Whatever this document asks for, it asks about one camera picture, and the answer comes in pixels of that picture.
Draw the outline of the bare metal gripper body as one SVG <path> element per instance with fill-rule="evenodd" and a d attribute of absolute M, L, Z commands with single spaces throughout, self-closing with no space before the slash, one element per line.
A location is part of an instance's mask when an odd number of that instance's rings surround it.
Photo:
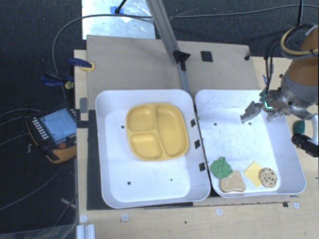
<path fill-rule="evenodd" d="M 263 111 L 281 111 L 284 115 L 295 115 L 300 119 L 312 119 L 313 114 L 307 108 L 311 106 L 289 90 L 270 90 L 268 93 L 260 94 L 260 103 Z"/>

